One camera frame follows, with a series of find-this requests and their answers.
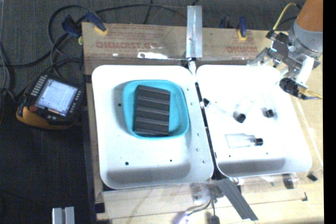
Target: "black floor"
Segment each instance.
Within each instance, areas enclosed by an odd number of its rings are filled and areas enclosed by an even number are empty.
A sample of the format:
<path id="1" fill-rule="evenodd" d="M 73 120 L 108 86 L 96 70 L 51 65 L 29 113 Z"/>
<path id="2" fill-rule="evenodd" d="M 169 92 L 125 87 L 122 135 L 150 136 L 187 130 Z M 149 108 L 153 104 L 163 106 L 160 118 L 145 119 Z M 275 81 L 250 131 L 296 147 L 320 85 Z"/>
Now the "black floor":
<path id="1" fill-rule="evenodd" d="M 174 11 L 186 10 L 195 0 L 153 0 L 153 4 Z M 303 5 L 305 0 L 198 0 L 203 8 L 204 27 L 218 28 L 225 16 L 236 26 L 245 16 L 249 29 L 269 30 L 282 9 L 289 2 Z M 34 62 L 51 50 L 52 41 L 64 34 L 61 22 L 70 14 L 79 20 L 86 8 L 101 10 L 124 5 L 149 4 L 150 0 L 7 0 L 4 9 L 2 52 L 11 75 L 7 88 L 17 95 L 28 82 L 50 64 L 49 57 Z M 53 12 L 65 8 L 52 17 Z M 152 7 L 147 24 L 186 26 L 186 19 L 162 7 Z M 148 6 L 110 9 L 100 13 L 107 23 L 142 24 Z M 293 7 L 285 18 L 298 14 Z M 292 24 L 289 20 L 280 30 Z M 55 53 L 55 60 L 80 57 L 77 39 L 69 38 L 58 47 L 63 55 Z M 67 78 L 78 81 L 81 70 L 75 63 L 60 70 Z M 4 81 L 0 67 L 0 87 Z M 68 131 L 44 131 L 24 125 L 16 120 L 13 103 L 7 95 L 4 119 L 0 126 L 0 223 L 51 223 L 54 207 L 75 207 L 76 223 L 90 223 L 90 182 L 87 183 L 86 155 L 89 150 L 87 125 L 78 125 Z"/>

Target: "gray carpet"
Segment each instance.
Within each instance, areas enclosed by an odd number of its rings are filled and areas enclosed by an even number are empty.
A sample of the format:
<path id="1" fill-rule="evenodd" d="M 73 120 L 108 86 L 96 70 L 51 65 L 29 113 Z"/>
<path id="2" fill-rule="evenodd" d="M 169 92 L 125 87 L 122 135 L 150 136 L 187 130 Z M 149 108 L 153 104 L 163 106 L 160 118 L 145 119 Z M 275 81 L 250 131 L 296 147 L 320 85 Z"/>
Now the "gray carpet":
<path id="1" fill-rule="evenodd" d="M 153 0 L 147 24 L 186 26 L 186 6 L 195 0 Z M 199 0 L 203 8 L 205 27 L 218 28 L 225 16 L 232 25 L 245 16 L 248 29 L 269 30 L 286 4 L 305 0 Z M 57 14 L 51 26 L 52 39 L 64 34 L 61 22 L 65 16 L 78 20 L 86 8 L 101 10 L 134 4 L 149 4 L 150 0 L 7 0 L 2 34 L 3 54 L 11 73 L 10 89 L 18 94 L 35 74 L 50 64 L 49 58 L 29 67 L 10 67 L 32 62 L 48 53 L 48 23 L 53 12 L 67 5 Z M 142 24 L 148 6 L 113 9 L 100 13 L 107 23 Z M 291 8 L 285 18 L 296 16 Z M 292 21 L 283 24 L 286 30 Z M 58 59 L 80 57 L 81 46 L 76 39 L 63 42 Z M 81 70 L 73 63 L 61 70 L 69 78 L 80 79 Z M 0 82 L 3 72 L 0 67 Z M 76 223 L 89 223 L 89 202 L 85 167 L 85 146 L 81 127 L 68 132 L 44 132 L 29 128 L 15 119 L 15 105 L 6 106 L 0 126 L 0 197 L 4 210 L 0 223 L 51 223 L 51 208 L 75 206 Z"/>

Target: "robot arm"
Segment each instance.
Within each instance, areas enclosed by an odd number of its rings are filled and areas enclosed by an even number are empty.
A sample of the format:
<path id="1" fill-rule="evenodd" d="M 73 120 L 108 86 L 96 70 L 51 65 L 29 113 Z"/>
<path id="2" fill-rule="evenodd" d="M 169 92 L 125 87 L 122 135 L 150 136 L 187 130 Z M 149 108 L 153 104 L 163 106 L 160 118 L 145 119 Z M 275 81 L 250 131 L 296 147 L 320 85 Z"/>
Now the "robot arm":
<path id="1" fill-rule="evenodd" d="M 323 53 L 323 0 L 306 0 L 288 33 L 275 34 L 273 28 L 266 36 L 272 40 L 271 47 L 265 48 L 249 65 L 273 61 L 276 68 L 284 63 L 279 82 L 284 91 L 304 100 L 321 99 L 305 84 Z"/>

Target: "blue tray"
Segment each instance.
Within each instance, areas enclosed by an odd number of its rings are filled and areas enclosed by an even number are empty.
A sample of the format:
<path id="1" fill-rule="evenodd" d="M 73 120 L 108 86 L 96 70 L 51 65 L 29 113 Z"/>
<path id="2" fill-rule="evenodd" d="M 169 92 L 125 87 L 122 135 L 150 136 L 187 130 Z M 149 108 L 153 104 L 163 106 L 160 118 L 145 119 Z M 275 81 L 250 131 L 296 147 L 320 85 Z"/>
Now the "blue tray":
<path id="1" fill-rule="evenodd" d="M 169 132 L 166 137 L 144 137 L 133 131 L 134 108 L 136 99 L 136 88 L 139 86 L 154 87 L 170 91 L 170 117 Z M 142 139 L 167 139 L 184 135 L 189 129 L 188 108 L 181 88 L 168 80 L 134 80 L 128 82 L 122 92 L 124 117 L 129 132 Z"/>

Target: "white plastic panel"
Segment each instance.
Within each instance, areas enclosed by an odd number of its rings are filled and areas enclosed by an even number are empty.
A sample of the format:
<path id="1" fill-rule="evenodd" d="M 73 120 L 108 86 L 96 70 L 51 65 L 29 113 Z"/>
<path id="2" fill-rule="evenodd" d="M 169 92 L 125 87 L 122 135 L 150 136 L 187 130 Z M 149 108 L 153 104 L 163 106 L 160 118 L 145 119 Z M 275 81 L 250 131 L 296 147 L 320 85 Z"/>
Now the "white plastic panel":
<path id="1" fill-rule="evenodd" d="M 224 175 L 248 177 L 309 170 L 311 155 L 290 96 L 276 85 L 278 70 L 271 66 L 204 65 L 196 76 L 202 98 L 211 101 L 206 117 L 216 164 Z M 266 106 L 272 108 L 274 117 L 265 117 Z M 234 118 L 239 108 L 245 110 L 243 123 Z M 261 138 L 264 143 L 243 146 L 246 141 L 242 140 L 242 146 L 232 146 L 241 134 Z M 234 143 L 232 135 L 237 135 Z"/>
<path id="2" fill-rule="evenodd" d="M 139 139 L 128 131 L 122 91 L 129 81 L 168 80 L 181 87 L 190 128 L 183 136 Z M 201 182 L 213 173 L 191 73 L 180 66 L 99 66 L 92 73 L 102 181 L 113 189 Z"/>

